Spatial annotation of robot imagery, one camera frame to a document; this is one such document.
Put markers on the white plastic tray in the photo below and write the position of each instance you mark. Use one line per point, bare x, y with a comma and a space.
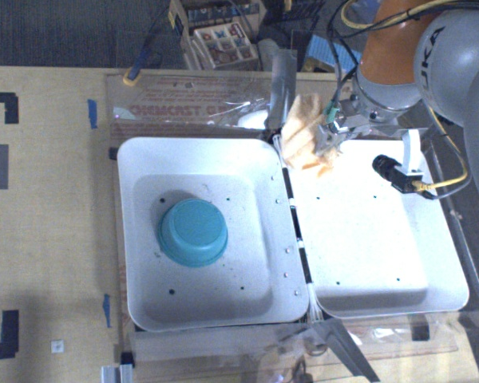
207, 293
367, 238

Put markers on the teal bowl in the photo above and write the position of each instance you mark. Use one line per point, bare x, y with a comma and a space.
193, 231

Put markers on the tan toy bread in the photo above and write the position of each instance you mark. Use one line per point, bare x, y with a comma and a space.
301, 130

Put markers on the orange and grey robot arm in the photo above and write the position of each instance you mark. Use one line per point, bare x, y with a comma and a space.
447, 62

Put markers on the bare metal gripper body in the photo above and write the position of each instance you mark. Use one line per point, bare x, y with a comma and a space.
359, 122

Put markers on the black cylinder on white bracket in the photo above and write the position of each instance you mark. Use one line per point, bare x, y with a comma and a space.
389, 169

